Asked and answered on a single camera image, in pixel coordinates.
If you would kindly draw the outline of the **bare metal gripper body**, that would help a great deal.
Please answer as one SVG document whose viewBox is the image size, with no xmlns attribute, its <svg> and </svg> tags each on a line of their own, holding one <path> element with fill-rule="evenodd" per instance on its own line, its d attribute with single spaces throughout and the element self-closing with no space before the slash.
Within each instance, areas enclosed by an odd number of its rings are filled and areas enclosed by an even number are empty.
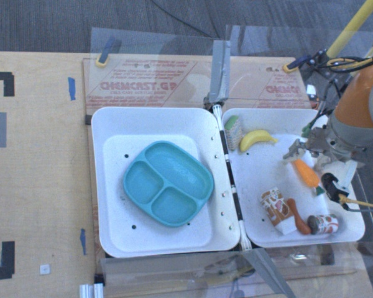
<svg viewBox="0 0 373 298">
<path fill-rule="evenodd" d="M 305 149 L 326 156 L 331 161 L 356 161 L 358 164 L 366 164 L 366 148 L 342 140 L 330 126 L 311 129 L 305 142 Z"/>
</svg>

